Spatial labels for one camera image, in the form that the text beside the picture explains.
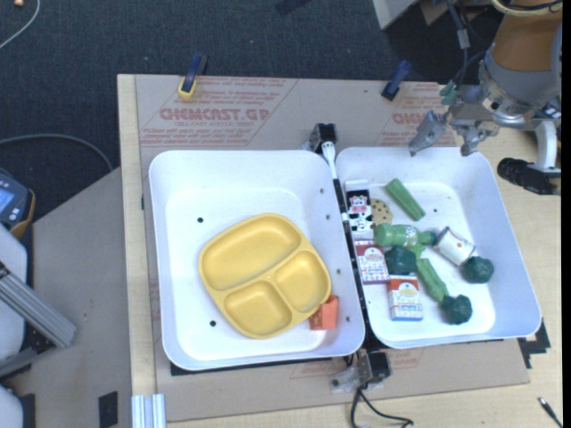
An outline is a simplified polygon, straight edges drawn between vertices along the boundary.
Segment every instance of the blue clamp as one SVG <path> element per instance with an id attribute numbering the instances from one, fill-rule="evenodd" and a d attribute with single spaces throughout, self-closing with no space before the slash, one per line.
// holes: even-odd
<path id="1" fill-rule="evenodd" d="M 399 92 L 399 84 L 406 78 L 412 69 L 412 64 L 407 61 L 402 61 L 399 68 L 391 76 L 391 80 L 386 84 L 381 95 L 392 101 Z"/>
<path id="2" fill-rule="evenodd" d="M 190 62 L 190 67 L 188 67 L 188 73 L 181 79 L 178 86 L 178 96 L 180 98 L 187 100 L 193 95 L 196 89 L 196 76 L 203 73 L 207 59 L 208 57 L 202 53 L 194 53 L 193 60 Z"/>

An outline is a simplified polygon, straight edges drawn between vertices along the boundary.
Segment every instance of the white cable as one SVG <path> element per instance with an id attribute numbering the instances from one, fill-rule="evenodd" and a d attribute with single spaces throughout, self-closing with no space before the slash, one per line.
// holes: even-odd
<path id="1" fill-rule="evenodd" d="M 32 24 L 33 21 L 36 20 L 37 14 L 39 13 L 40 1 L 36 0 L 36 2 L 37 2 L 36 11 L 34 12 L 34 15 L 31 17 L 31 19 L 28 21 L 28 23 L 24 27 L 22 27 L 20 30 L 18 30 L 16 33 L 14 33 L 11 37 L 9 37 L 7 40 L 5 40 L 2 44 L 0 44 L 0 49 L 2 49 L 4 46 L 6 46 L 11 41 L 13 41 L 19 35 L 21 35 L 22 32 L 24 30 L 26 30 Z"/>
<path id="2" fill-rule="evenodd" d="M 492 2 L 492 6 L 499 12 L 503 12 L 504 14 L 516 17 L 543 16 L 544 14 L 549 14 L 550 12 L 558 12 L 563 9 L 562 1 L 546 6 L 545 8 L 539 8 L 536 10 L 517 10 L 514 8 L 509 8 L 508 6 L 503 4 L 500 0 L 490 0 L 490 1 Z"/>

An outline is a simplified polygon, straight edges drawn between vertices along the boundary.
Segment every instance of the black pen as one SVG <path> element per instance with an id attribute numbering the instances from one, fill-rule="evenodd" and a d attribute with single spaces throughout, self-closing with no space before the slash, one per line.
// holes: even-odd
<path id="1" fill-rule="evenodd" d="M 545 399 L 543 399 L 542 397 L 539 397 L 539 402 L 542 403 L 542 407 L 545 409 L 545 412 L 547 412 L 549 414 L 549 416 L 555 420 L 555 423 L 560 427 L 563 428 L 563 424 L 557 419 L 557 416 L 555 415 L 555 412 L 553 412 L 553 409 L 551 408 L 551 406 L 547 403 L 547 401 Z"/>

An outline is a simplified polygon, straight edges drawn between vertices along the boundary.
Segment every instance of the orange block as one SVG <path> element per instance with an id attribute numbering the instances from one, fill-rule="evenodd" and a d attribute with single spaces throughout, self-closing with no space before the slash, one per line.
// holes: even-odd
<path id="1" fill-rule="evenodd" d="M 332 330 L 337 328 L 337 309 L 339 299 L 329 295 L 327 301 L 310 317 L 311 330 Z"/>

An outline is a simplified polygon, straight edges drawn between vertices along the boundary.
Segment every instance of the black device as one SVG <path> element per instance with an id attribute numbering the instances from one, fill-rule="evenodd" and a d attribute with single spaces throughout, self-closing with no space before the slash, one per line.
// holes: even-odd
<path id="1" fill-rule="evenodd" d="M 0 223 L 12 230 L 27 216 L 29 190 L 22 184 L 0 173 Z"/>

